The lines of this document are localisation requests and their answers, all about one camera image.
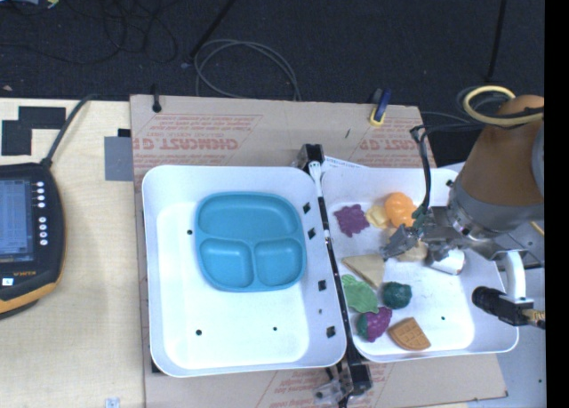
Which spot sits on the white printed paper sheet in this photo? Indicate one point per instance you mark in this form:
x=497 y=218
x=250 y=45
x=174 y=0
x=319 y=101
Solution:
x=342 y=163

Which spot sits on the orange toy fruit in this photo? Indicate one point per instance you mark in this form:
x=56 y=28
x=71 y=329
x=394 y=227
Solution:
x=399 y=208

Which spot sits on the thin black and white rod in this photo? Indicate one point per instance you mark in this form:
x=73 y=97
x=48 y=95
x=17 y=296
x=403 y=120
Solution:
x=333 y=259

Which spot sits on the dark green broccoli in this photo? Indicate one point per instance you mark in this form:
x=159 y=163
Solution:
x=397 y=295

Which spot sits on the beige toy bread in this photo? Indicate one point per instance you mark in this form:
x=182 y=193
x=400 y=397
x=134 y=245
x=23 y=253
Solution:
x=415 y=254

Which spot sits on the black cylinder on white bracket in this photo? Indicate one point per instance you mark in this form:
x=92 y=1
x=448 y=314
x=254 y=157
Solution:
x=502 y=301

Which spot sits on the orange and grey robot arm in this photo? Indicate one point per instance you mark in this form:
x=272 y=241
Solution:
x=498 y=166

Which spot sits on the white toy food piece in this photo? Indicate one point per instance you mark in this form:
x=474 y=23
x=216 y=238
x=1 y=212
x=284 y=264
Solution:
x=453 y=261

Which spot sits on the purple grapes with green leaf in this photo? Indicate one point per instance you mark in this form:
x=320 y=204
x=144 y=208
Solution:
x=375 y=324

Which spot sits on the brown cardboard board red print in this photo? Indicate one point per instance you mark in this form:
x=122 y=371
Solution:
x=266 y=139

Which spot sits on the blue divided plate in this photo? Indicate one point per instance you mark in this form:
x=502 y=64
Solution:
x=249 y=242

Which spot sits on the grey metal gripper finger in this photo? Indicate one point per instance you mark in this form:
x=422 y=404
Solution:
x=400 y=241
x=438 y=251

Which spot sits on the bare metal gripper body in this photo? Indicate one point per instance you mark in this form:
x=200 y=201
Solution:
x=444 y=226

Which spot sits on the yellow triangular sandwich slice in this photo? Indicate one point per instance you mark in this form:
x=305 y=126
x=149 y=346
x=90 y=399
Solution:
x=366 y=267

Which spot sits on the flat purple grapes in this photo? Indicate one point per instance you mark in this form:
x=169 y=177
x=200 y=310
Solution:
x=351 y=220

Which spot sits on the yellow toy food piece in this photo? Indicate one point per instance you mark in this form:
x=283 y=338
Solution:
x=378 y=217

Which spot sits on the green lettuce leaf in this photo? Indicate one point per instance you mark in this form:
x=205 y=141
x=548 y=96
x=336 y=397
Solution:
x=359 y=296

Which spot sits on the white plastic tray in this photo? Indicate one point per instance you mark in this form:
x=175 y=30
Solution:
x=444 y=304
x=231 y=330

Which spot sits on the orange waffle piece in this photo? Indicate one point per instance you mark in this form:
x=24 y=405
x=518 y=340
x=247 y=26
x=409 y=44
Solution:
x=410 y=334

